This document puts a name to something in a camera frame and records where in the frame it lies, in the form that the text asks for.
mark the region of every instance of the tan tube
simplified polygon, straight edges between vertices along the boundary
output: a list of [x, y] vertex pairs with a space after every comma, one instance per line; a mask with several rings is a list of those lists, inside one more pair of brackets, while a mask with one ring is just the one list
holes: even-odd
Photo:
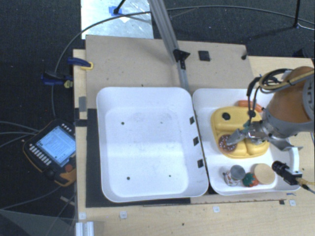
[[[313, 68], [301, 66], [294, 69], [284, 80], [290, 80], [301, 74], [312, 71]], [[280, 120], [304, 123], [311, 119], [304, 110], [303, 86], [305, 81], [301, 81], [291, 87], [278, 91], [274, 94], [268, 105], [269, 112]]]

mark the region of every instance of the table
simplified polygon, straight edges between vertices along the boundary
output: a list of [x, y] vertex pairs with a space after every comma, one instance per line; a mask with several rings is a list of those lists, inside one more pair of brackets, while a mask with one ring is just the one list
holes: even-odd
[[[73, 55], [85, 59], [85, 50], [74, 50]], [[312, 66], [310, 59], [248, 57], [254, 76], [278, 68]], [[74, 104], [87, 95], [86, 71], [74, 66]], [[80, 119], [87, 112], [79, 112]], [[76, 127], [78, 217], [80, 222], [94, 221], [96, 236], [162, 236], [162, 235], [310, 235], [315, 230], [314, 194], [304, 189], [281, 193], [279, 199], [271, 194], [270, 201], [246, 197], [225, 198], [215, 195], [212, 204], [198, 202], [179, 206], [125, 206], [86, 208], [86, 141], [87, 128]], [[300, 170], [303, 178], [314, 181], [314, 145], [309, 133], [300, 133], [291, 139], [293, 144], [304, 146], [300, 151]], [[127, 218], [120, 217], [125, 212]]]

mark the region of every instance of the white tray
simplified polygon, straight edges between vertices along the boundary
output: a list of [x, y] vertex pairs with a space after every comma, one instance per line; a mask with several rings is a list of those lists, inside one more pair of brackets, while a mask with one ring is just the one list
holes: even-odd
[[106, 198], [120, 203], [196, 197], [207, 191], [209, 180], [187, 91], [104, 88], [96, 102]]
[[[272, 96], [272, 94], [262, 94], [259, 92], [257, 95], [257, 103], [262, 107], [266, 107]], [[245, 187], [242, 184], [231, 187], [224, 182], [222, 174], [228, 171], [235, 164], [241, 165], [246, 172], [253, 172], [253, 166], [258, 163], [265, 163], [271, 166], [274, 161], [279, 160], [290, 165], [293, 160], [295, 160], [295, 163], [298, 163], [299, 160], [298, 153], [294, 154], [294, 158], [292, 157], [291, 161], [289, 152], [280, 151], [273, 145], [270, 145], [264, 155], [249, 159], [231, 159], [224, 156], [219, 151], [210, 125], [212, 113], [218, 108], [233, 106], [236, 105], [238, 100], [246, 99], [245, 89], [203, 88], [195, 91], [193, 94], [192, 101], [197, 115], [202, 146], [206, 157], [209, 179], [212, 188], [221, 195], [237, 195], [270, 191], [294, 191], [299, 189], [297, 185], [291, 186], [287, 184], [278, 175], [276, 175], [276, 179], [272, 184], [259, 184], [254, 187]]]

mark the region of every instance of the display screen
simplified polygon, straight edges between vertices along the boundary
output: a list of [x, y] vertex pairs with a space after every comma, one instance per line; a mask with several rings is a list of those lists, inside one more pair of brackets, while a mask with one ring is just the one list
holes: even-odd
[[61, 167], [68, 162], [69, 157], [75, 152], [75, 139], [59, 126], [40, 139], [36, 145]]

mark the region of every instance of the wooden disc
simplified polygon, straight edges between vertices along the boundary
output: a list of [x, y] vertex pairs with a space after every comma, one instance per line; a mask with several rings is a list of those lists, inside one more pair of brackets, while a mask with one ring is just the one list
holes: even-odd
[[274, 182], [276, 175], [270, 166], [264, 163], [257, 164], [254, 174], [258, 181], [262, 184], [271, 184]]

